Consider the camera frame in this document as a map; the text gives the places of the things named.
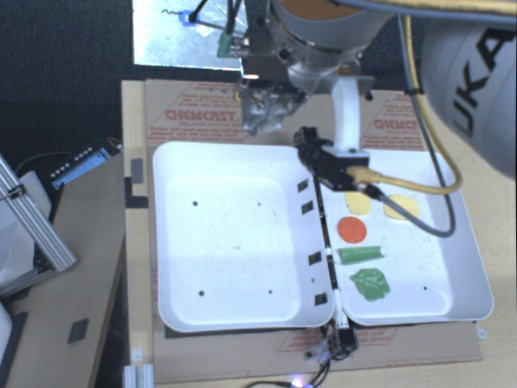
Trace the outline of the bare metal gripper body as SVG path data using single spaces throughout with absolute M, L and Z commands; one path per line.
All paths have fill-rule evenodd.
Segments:
M 330 90 L 340 70 L 358 74 L 364 51 L 358 19 L 270 19 L 247 39 L 243 77 L 288 82 L 307 95 Z

